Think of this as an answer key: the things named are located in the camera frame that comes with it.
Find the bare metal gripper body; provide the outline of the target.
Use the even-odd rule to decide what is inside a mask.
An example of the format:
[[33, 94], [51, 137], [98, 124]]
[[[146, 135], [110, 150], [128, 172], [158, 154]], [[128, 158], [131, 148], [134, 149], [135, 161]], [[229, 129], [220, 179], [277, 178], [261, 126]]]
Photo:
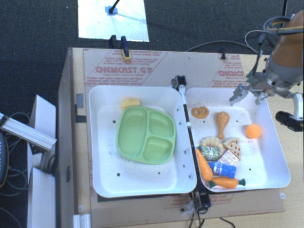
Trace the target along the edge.
[[294, 85], [288, 83], [276, 74], [271, 72], [259, 72], [251, 78], [249, 82], [249, 91], [256, 97], [264, 95], [265, 97], [279, 95], [281, 97], [293, 97], [294, 94], [290, 91]]

